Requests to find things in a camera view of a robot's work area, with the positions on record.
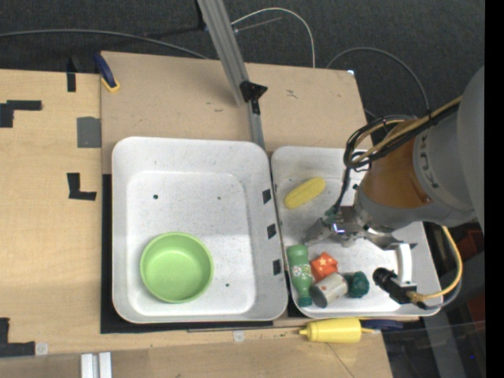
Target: white cable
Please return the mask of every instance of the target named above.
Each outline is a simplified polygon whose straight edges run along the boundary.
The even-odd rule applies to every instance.
[[[255,16],[257,14],[260,14],[260,13],[264,13],[266,11],[282,11],[284,13],[289,13],[289,14],[293,15],[294,17],[296,17],[298,20],[300,20],[303,23],[303,25],[305,26],[306,30],[308,31],[309,42],[311,44],[311,49],[312,49],[312,64],[313,64],[313,68],[315,69],[315,43],[313,41],[312,32],[309,29],[309,26],[306,23],[306,21],[304,21],[301,18],[301,16],[299,16],[298,14],[296,14],[294,11],[290,11],[289,9],[283,9],[281,7],[269,7],[267,9],[259,9],[258,11],[254,11],[253,13],[247,14],[246,16],[243,16],[243,17],[239,18],[238,20],[232,21],[231,25],[236,25],[236,24],[238,24],[238,23],[246,20],[247,18],[253,17],[253,16]]]

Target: red object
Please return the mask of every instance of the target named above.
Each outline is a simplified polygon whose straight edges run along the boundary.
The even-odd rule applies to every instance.
[[[334,258],[331,258],[327,253],[323,252],[314,261],[310,262],[312,267],[312,274],[315,281],[321,281],[326,276],[332,273],[338,272],[338,262]]]

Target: yellow bottle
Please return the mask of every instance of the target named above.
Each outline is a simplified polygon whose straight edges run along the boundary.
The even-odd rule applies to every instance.
[[[310,342],[357,343],[361,340],[361,322],[357,318],[336,318],[313,321],[299,331]]]

